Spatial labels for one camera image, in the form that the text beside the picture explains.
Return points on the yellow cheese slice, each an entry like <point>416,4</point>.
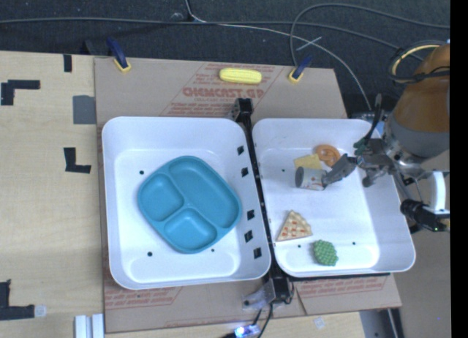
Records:
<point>308,161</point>

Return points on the white plastic tray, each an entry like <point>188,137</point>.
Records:
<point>128,190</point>
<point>343,212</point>

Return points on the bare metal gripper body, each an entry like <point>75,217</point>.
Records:
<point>380,159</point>

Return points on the brown cardboard board red print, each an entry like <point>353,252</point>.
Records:
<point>153,91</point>

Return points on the black cylinder on white bracket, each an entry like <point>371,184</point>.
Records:
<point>420,213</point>

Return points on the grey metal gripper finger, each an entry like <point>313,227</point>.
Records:
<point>371,179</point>
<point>340,169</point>

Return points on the blue divided plate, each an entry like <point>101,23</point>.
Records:
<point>190,201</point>

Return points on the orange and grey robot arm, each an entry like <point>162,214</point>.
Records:
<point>420,106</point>

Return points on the pizza slice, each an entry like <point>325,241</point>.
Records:
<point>294,227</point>

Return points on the orange pretzel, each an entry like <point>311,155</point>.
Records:
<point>326,153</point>

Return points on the small silver can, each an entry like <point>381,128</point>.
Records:
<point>310,178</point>

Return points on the yellow corn cob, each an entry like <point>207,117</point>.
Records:
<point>240,75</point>

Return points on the thin black rod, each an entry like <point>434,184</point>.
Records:
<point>260,186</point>

